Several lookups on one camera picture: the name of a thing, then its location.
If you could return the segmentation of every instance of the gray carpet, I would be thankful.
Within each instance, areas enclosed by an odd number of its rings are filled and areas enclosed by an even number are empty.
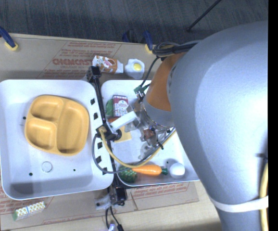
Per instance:
[[[12,33],[122,41],[133,29],[140,41],[185,43],[222,29],[268,19],[268,0],[0,0],[0,26]]]

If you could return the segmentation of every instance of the blue clamp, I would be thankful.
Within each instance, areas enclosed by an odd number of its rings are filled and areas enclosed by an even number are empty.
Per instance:
[[[152,36],[148,30],[143,32],[144,38],[141,40],[140,43],[146,42],[145,48],[147,52],[152,53],[153,50],[153,41],[152,41]],[[134,31],[133,30],[128,30],[122,35],[122,41],[126,43],[138,43],[138,41],[134,37]]]
[[[16,44],[10,34],[0,26],[0,35],[3,37],[5,40],[4,45],[11,51],[15,51],[18,48],[18,44]]]
[[[153,50],[153,41],[152,41],[152,36],[148,30],[143,32],[143,36],[145,38],[145,41],[147,42],[147,46],[149,50]]]

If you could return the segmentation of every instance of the small box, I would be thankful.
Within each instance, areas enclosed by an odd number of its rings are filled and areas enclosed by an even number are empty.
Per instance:
[[[114,95],[112,97],[114,106],[114,117],[121,117],[127,114],[128,98],[126,96]]]
[[[122,74],[123,64],[117,59],[108,58],[105,56],[95,56],[92,60],[93,66],[100,67],[101,72],[110,74]]]
[[[13,213],[13,219],[14,219],[14,221],[18,221],[18,220],[27,218],[31,215],[40,213],[44,209],[45,209],[44,201],[35,203],[33,205],[27,205],[25,207],[15,210]]]

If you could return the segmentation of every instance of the gray robot arm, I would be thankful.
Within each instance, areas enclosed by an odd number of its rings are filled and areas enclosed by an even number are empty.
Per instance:
[[[214,200],[259,197],[267,151],[267,22],[226,29],[198,43],[168,77],[183,147]],[[259,210],[217,210],[224,231],[261,230]]]

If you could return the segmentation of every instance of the orange carrot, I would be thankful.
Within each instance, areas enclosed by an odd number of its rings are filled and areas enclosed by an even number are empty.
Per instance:
[[[137,172],[137,173],[141,173],[141,174],[145,174],[145,175],[151,175],[151,176],[158,176],[161,173],[166,175],[168,173],[168,170],[166,168],[162,169],[158,165],[143,165],[143,166],[140,166],[140,167],[132,168],[132,170]]]

